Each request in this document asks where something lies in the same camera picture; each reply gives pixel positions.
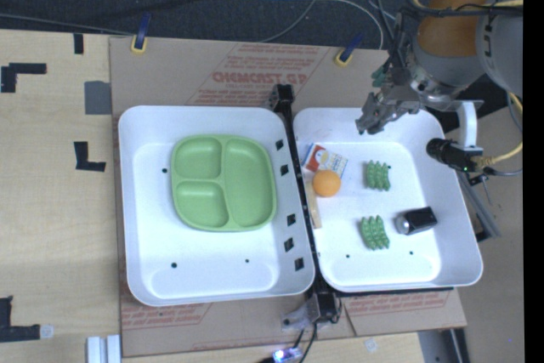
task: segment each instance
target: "cardboard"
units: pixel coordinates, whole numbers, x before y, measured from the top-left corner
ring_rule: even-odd
[[[267,106],[276,83],[293,85],[295,113],[362,106],[371,74],[387,54],[357,49],[348,66],[340,67],[333,62],[340,48],[149,38],[145,52],[135,54],[130,43],[130,37],[110,39],[123,356],[292,343],[299,331],[283,331],[281,316],[300,307],[304,295],[159,309],[132,297],[125,276],[117,123],[136,105]],[[340,321],[321,329],[318,340],[464,325],[456,290],[368,295],[343,298]]]

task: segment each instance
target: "wooden surface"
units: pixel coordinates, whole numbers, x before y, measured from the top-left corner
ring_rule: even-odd
[[[14,326],[50,324],[54,337],[0,343],[2,363],[84,362],[87,337],[119,334],[111,116],[86,115],[84,83],[108,82],[108,37],[0,31],[0,65],[46,63],[0,94],[0,298]],[[105,171],[76,170],[75,141]],[[254,362],[274,347],[123,359]],[[308,362],[423,362],[416,333],[316,342]]]

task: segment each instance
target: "green bowl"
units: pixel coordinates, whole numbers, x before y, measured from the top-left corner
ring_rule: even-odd
[[[234,135],[182,139],[174,146],[170,174],[174,206],[191,227],[255,230],[275,216],[274,172],[257,141]]]

